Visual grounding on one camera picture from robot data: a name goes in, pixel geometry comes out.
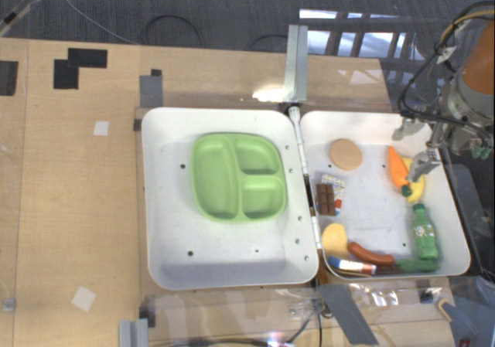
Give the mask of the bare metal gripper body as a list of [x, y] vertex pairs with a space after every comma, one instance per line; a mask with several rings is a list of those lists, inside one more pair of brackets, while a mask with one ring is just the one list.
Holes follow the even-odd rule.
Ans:
[[447, 148], [459, 155], [470, 151], [472, 156], [490, 154], [490, 134], [482, 127], [452, 117], [427, 117], [432, 135], [426, 142], [426, 153], [435, 156], [440, 148]]

